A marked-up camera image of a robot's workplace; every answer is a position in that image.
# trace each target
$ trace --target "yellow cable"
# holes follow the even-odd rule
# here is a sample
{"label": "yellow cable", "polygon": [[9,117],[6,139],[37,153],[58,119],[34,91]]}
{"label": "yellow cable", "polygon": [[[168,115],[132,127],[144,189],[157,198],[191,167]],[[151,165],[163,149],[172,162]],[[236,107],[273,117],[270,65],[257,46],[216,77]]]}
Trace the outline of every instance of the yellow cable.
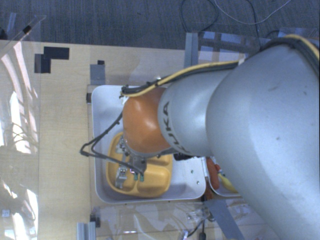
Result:
{"label": "yellow cable", "polygon": [[[311,42],[309,42],[307,39],[305,39],[299,35],[296,35],[296,34],[288,34],[285,36],[285,38],[293,38],[293,39],[297,39],[297,40],[304,42],[310,48],[310,50],[312,50],[312,52],[315,54],[315,56],[319,60],[319,50]],[[158,86],[162,86],[162,85],[166,84],[170,80],[172,80],[176,77],[179,77],[185,73],[195,71],[195,70],[205,69],[205,68],[211,68],[211,67],[215,67],[215,66],[233,64],[233,63],[238,63],[238,61],[233,60],[233,61],[223,61],[223,62],[210,62],[210,63],[204,63],[204,64],[190,66],[190,67],[182,69],[176,73],[173,73],[173,74],[165,77],[164,79],[159,80],[157,83],[150,85],[149,87],[147,87],[146,89],[143,89],[142,91],[139,91],[137,93],[131,93],[131,94],[121,93],[121,95],[127,96],[127,97],[138,97],[138,96],[141,96],[143,94],[150,92],[151,90],[153,90],[154,88],[156,88]]]}
{"label": "yellow cable", "polygon": [[293,38],[293,39],[298,39],[302,42],[304,42],[311,51],[313,51],[313,53],[315,54],[315,56],[317,57],[318,61],[319,61],[319,50],[307,39],[305,39],[304,37],[297,35],[297,34],[288,34],[285,36],[285,38]]}
{"label": "yellow cable", "polygon": [[162,85],[166,84],[170,80],[172,80],[176,77],[179,77],[185,73],[195,71],[195,70],[205,69],[205,68],[211,68],[211,67],[215,67],[215,66],[229,65],[229,64],[233,64],[233,63],[238,63],[238,61],[232,60],[232,61],[222,61],[222,62],[210,62],[210,63],[204,63],[204,64],[190,66],[190,67],[182,69],[176,73],[173,73],[173,74],[159,80],[157,83],[150,85],[149,87],[147,87],[146,89],[143,89],[142,91],[139,91],[137,93],[131,93],[131,94],[125,94],[125,93],[121,93],[121,94],[123,96],[127,96],[127,97],[138,97],[138,96],[141,96],[143,94],[150,92],[151,90],[153,90],[154,88],[156,88],[158,86],[162,86]]}

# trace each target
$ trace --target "yellow plastic container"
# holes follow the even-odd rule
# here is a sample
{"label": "yellow plastic container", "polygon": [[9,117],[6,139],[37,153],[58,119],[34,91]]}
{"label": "yellow plastic container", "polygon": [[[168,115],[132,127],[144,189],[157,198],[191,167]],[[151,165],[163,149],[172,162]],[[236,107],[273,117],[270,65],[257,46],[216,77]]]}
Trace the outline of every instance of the yellow plastic container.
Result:
{"label": "yellow plastic container", "polygon": [[[116,153],[116,146],[122,136],[119,132],[111,141],[108,155],[111,158],[122,160],[123,154]],[[156,198],[164,194],[170,186],[172,176],[172,155],[163,155],[160,158],[152,157],[147,159],[147,166],[144,172],[144,181],[134,180],[134,174],[128,169],[126,172],[127,179],[124,181],[122,188],[117,188],[116,174],[119,168],[117,163],[107,162],[106,164],[106,180],[109,186],[116,192],[142,197],[142,198]]]}

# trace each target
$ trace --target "black cable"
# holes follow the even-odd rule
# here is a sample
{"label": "black cable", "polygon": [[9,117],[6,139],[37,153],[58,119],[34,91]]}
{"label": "black cable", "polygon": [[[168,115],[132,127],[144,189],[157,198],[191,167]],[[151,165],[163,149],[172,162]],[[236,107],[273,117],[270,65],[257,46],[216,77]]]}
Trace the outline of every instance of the black cable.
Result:
{"label": "black cable", "polygon": [[[214,12],[215,12],[215,17],[213,18],[212,22],[207,25],[206,27],[204,27],[203,29],[201,29],[200,31],[198,32],[202,32],[202,31],[205,31],[207,30],[208,28],[210,28],[217,20],[218,18],[218,10],[215,6],[215,4],[213,2],[211,2],[211,0],[207,0],[210,5],[212,5],[212,7],[214,8]],[[180,16],[181,16],[181,22],[182,22],[182,26],[184,28],[184,31],[187,32],[187,33],[190,33],[191,31],[188,30],[187,28],[187,25],[186,25],[186,21],[185,21],[185,18],[184,18],[184,14],[183,14],[183,5],[184,3],[186,2],[186,0],[182,0],[181,4],[180,4],[180,8],[179,8],[179,11],[180,11]]]}
{"label": "black cable", "polygon": [[268,36],[270,36],[272,33],[279,33],[279,32],[280,32],[279,29],[271,30],[263,38],[268,38]]}
{"label": "black cable", "polygon": [[[238,66],[238,62],[235,63],[229,63],[229,64],[225,64],[225,65],[217,65],[217,66],[212,66],[212,67],[207,67],[207,68],[202,68],[202,69],[197,69],[194,71],[190,71],[190,72],[186,72],[180,76],[175,77],[174,79],[171,79],[170,81],[166,82],[166,84],[170,84],[172,82],[175,82],[177,80],[180,80],[182,78],[191,76],[191,75],[195,75],[195,74],[201,74],[201,73],[207,73],[207,72],[215,72],[215,71],[223,71],[223,70],[232,70],[234,69],[236,66]],[[135,93],[139,93],[141,91],[143,91],[144,89],[148,88],[150,85],[154,85],[155,83],[157,83],[159,80],[155,80],[153,82],[148,82],[147,84],[138,86],[138,87],[129,87],[128,85],[123,86],[121,88],[121,92],[124,95],[130,95],[130,94],[135,94]]]}
{"label": "black cable", "polygon": [[[107,161],[109,161],[109,162],[118,163],[119,165],[122,165],[122,166],[125,166],[125,167],[129,168],[129,169],[132,169],[132,170],[135,171],[136,173],[139,173],[141,176],[143,176],[143,175],[144,175],[144,172],[141,171],[139,168],[137,168],[137,167],[135,167],[135,166],[133,166],[133,165],[131,165],[131,164],[128,164],[128,163],[126,163],[126,162],[122,162],[122,161],[120,161],[120,160],[114,159],[114,158],[112,158],[112,157],[110,157],[110,156],[108,156],[108,155],[105,155],[105,154],[102,154],[102,153],[100,153],[100,152],[97,152],[97,151],[94,149],[95,145],[96,145],[105,135],[107,135],[107,134],[111,131],[111,129],[112,129],[113,127],[115,127],[116,125],[118,125],[118,124],[120,123],[121,118],[122,118],[122,112],[121,112],[120,115],[117,117],[117,119],[116,119],[103,133],[101,133],[100,135],[98,135],[97,137],[95,137],[94,139],[92,139],[91,141],[83,144],[82,147],[81,147],[81,149],[80,149],[80,154],[83,155],[83,156],[86,156],[86,157],[100,158],[100,159],[105,159],[105,160],[107,160]],[[85,147],[90,146],[90,145],[92,145],[92,146],[91,146],[91,151],[93,152],[93,154],[84,151]]]}
{"label": "black cable", "polygon": [[[256,11],[255,11],[254,5],[250,2],[250,0],[246,0],[246,1],[249,3],[249,5],[251,6],[251,9],[253,11],[254,22],[257,22],[257,14],[256,14]],[[259,42],[259,51],[261,51],[262,44],[261,44],[261,41],[259,39],[258,24],[255,24],[254,26],[255,26],[256,37],[258,38],[258,42]]]}
{"label": "black cable", "polygon": [[191,237],[191,236],[198,230],[198,228],[201,226],[201,224],[205,223],[205,220],[206,220],[206,219],[201,220],[201,221],[199,222],[199,224],[195,227],[195,229],[188,234],[187,237],[188,237],[188,238]]}
{"label": "black cable", "polygon": [[206,240],[207,236],[205,233],[205,221],[202,224],[202,232],[199,234],[199,240]]}

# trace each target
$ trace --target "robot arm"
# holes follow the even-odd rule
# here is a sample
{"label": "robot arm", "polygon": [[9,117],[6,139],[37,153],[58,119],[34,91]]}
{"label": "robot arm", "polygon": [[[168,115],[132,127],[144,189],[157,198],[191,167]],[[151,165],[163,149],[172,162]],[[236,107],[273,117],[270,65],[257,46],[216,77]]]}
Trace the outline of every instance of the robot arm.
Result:
{"label": "robot arm", "polygon": [[319,50],[314,45],[297,36],[280,38],[234,70],[171,83],[156,103],[160,131],[152,139],[164,145],[149,154],[169,144],[189,156],[214,155],[282,239],[320,239],[315,223],[320,221]]}

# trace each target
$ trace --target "wooden table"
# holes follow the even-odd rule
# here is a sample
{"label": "wooden table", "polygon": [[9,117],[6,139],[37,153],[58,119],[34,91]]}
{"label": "wooden table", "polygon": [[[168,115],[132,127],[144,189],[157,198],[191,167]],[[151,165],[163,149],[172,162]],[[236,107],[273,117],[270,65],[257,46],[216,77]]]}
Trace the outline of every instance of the wooden table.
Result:
{"label": "wooden table", "polygon": [[[93,163],[79,154],[90,132],[86,103],[90,65],[104,61],[106,83],[123,85],[136,81],[139,76],[144,81],[146,77],[156,77],[155,72],[162,76],[181,69],[184,51],[31,42],[23,42],[22,47],[24,60],[31,72],[34,54],[43,54],[44,47],[69,48],[69,59],[51,60],[51,73],[33,75],[40,82],[39,171],[35,182],[38,183],[38,239],[76,239],[76,225],[89,222],[92,205],[105,205],[95,194],[90,173]],[[9,166],[12,161],[1,161],[2,167],[6,168],[6,163]],[[264,224],[257,226],[254,218],[247,220],[241,229],[249,235],[268,230]],[[207,240],[224,239],[216,224],[211,224],[206,232]],[[148,233],[148,236],[113,236],[113,240],[177,240],[179,234],[177,230],[170,230]]]}

